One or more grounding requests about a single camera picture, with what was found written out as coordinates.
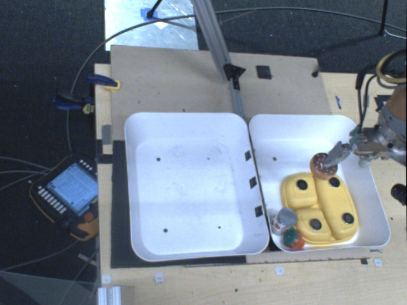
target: brown round object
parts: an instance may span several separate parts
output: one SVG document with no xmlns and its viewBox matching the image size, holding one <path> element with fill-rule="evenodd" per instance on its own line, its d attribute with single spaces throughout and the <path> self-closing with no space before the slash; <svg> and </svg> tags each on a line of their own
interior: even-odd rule
<svg viewBox="0 0 407 305">
<path fill-rule="evenodd" d="M 319 154 L 314 155 L 310 162 L 311 172 L 319 179 L 328 180 L 333 177 L 338 171 L 338 165 L 324 167 L 322 163 L 325 158 L 328 157 L 328 154 L 320 152 Z"/>
</svg>

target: black carpet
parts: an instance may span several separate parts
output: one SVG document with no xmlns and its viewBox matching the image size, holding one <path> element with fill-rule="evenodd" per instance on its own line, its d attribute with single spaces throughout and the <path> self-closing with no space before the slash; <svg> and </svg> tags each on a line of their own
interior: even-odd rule
<svg viewBox="0 0 407 305">
<path fill-rule="evenodd" d="M 306 7 L 351 13 L 380 21 L 383 0 L 213 0 L 216 10 L 261 6 Z M 52 97 L 69 92 L 87 55 L 104 39 L 103 0 L 0 0 L 0 156 L 16 157 L 53 167 L 68 153 L 66 114 L 57 111 Z M 357 72 L 385 54 L 406 47 L 406 41 L 377 35 L 379 24 L 349 17 L 300 10 L 257 11 L 230 20 L 221 15 L 230 51 L 316 57 L 322 71 Z M 387 23 L 406 28 L 406 0 L 390 0 Z M 405 36 L 405 32 L 388 27 Z M 198 35 L 201 49 L 205 43 Z M 94 62 L 107 62 L 100 51 Z M 76 93 L 92 96 L 81 77 Z M 75 151 L 95 156 L 92 116 L 71 112 Z M 0 161 L 0 172 L 32 169 Z M 20 179 L 0 174 L 0 188 Z M 0 191 L 0 269 L 62 250 L 74 240 L 62 234 L 32 204 L 26 180 Z M 91 255 L 95 240 L 79 243 L 52 259 L 14 269 L 26 273 L 73 279 Z M 79 278 L 95 279 L 87 267 Z"/>
</svg>

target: black clamp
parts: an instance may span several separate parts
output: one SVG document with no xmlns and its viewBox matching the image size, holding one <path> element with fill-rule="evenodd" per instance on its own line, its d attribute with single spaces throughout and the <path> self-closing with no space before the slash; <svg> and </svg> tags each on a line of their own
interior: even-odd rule
<svg viewBox="0 0 407 305">
<path fill-rule="evenodd" d="M 228 80 L 233 80 L 233 88 L 235 90 L 240 90 L 239 77 L 243 75 L 243 72 L 245 72 L 246 69 L 233 64 L 225 64 L 223 70 Z"/>
</svg>

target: black circle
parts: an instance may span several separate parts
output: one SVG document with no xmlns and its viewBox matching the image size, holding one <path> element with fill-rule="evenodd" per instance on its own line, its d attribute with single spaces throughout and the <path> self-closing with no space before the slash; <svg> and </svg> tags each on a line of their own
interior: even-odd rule
<svg viewBox="0 0 407 305">
<path fill-rule="evenodd" d="M 318 219 L 311 219 L 310 226 L 312 227 L 312 229 L 314 229 L 316 231 L 318 231 L 322 228 L 322 224 Z"/>
<path fill-rule="evenodd" d="M 336 177 L 332 177 L 329 180 L 329 184 L 331 184 L 331 186 L 333 186 L 333 187 L 338 187 L 341 185 L 341 182 Z"/>
<path fill-rule="evenodd" d="M 344 213 L 342 215 L 342 220 L 347 224 L 353 224 L 355 221 L 354 216 L 352 216 L 350 213 Z"/>
<path fill-rule="evenodd" d="M 298 186 L 298 189 L 300 189 L 300 190 L 306 190 L 308 188 L 308 184 L 304 180 L 298 180 L 297 186 Z"/>
</svg>

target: controller screen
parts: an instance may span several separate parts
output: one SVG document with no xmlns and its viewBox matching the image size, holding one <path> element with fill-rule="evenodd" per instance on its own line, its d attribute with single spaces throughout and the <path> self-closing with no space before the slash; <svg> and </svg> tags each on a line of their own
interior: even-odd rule
<svg viewBox="0 0 407 305">
<path fill-rule="evenodd" d="M 74 163 L 46 186 L 65 201 L 77 215 L 82 215 L 97 196 L 97 182 L 82 167 Z"/>
</svg>

